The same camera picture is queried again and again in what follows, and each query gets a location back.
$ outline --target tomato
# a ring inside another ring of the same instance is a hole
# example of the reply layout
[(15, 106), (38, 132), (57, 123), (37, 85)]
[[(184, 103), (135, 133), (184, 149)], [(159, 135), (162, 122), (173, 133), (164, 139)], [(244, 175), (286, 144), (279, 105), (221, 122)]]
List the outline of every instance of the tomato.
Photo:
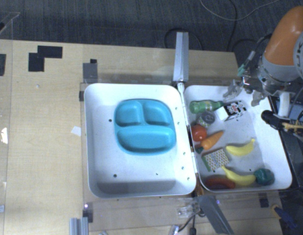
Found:
[(205, 129), (205, 127), (196, 124), (191, 127), (191, 134), (192, 134), (192, 139), (195, 142), (200, 142), (207, 137), (207, 130)]

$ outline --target white cable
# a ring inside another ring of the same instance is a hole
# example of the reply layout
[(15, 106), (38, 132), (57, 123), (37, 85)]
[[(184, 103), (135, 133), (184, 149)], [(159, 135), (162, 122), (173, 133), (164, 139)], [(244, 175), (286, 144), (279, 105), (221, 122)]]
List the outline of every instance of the white cable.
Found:
[(277, 2), (277, 1), (280, 1), (280, 0), (275, 0), (275, 1), (272, 1), (272, 2), (269, 2), (269, 3), (266, 3), (266, 4), (264, 4), (264, 5), (261, 5), (261, 6), (257, 7), (256, 9), (253, 9), (253, 10), (252, 10), (251, 12), (249, 12), (246, 16), (244, 16), (244, 17), (242, 17), (242, 18), (238, 18), (238, 19), (230, 19), (230, 18), (222, 17), (222, 16), (220, 16), (220, 15), (214, 13), (213, 11), (209, 10), (209, 9), (204, 5), (204, 3), (202, 2), (202, 0), (200, 0), (200, 3), (201, 3), (201, 5), (202, 5), (207, 11), (209, 11), (210, 13), (212, 13), (213, 15), (215, 15), (215, 16), (217, 16), (217, 17), (219, 17), (219, 18), (222, 18), (222, 19), (227, 20), (227, 21), (240, 21), (240, 20), (243, 20), (243, 19), (245, 19), (246, 17), (250, 16), (251, 14), (253, 14), (256, 10), (258, 10), (258, 9), (260, 9), (260, 8), (262, 8), (262, 7), (265, 7), (265, 6), (267, 6), (267, 5), (273, 4), (273, 3)]

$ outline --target orange carrot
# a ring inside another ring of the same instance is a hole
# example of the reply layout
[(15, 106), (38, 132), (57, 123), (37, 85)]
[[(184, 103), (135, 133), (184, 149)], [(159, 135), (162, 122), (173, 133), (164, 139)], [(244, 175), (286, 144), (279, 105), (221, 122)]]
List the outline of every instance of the orange carrot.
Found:
[(222, 137), (223, 133), (224, 133), (223, 131), (219, 131), (217, 133), (212, 134), (211, 136), (201, 141), (201, 146), (205, 150), (209, 150), (212, 146), (214, 146), (218, 142), (218, 140)]

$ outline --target blue object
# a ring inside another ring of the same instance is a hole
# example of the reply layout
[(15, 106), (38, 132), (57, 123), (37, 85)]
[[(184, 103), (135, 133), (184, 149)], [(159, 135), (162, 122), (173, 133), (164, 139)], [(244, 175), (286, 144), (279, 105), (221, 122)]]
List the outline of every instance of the blue object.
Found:
[(295, 224), (295, 221), (293, 218), (285, 211), (283, 211), (279, 207), (275, 207), (274, 211), (281, 217), (281, 219), (287, 223), (288, 227), (290, 229), (295, 229), (297, 227), (297, 224)]
[(166, 152), (176, 143), (171, 111), (157, 100), (131, 99), (119, 103), (114, 125), (118, 145), (126, 152)]

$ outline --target dark floor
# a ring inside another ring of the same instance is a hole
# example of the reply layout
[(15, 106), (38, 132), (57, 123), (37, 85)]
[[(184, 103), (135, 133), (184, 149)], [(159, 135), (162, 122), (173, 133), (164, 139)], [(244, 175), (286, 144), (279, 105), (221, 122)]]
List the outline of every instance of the dark floor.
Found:
[[(215, 13), (234, 19), (232, 3), (241, 18), (273, 0), (202, 1)], [(199, 0), (0, 0), (0, 11), (20, 12), (14, 23), (18, 40), (174, 48), (175, 31), (170, 30), (179, 28), (189, 32), (191, 49), (232, 50), (240, 65), (254, 43), (238, 41), (266, 35), (297, 5), (303, 0), (280, 0), (236, 24), (214, 16)], [(303, 194), (297, 194), (284, 201), (294, 216), (301, 210), (298, 206), (303, 207)], [(303, 212), (300, 215), (296, 219), (303, 227)], [(284, 232), (303, 234), (303, 230)]]

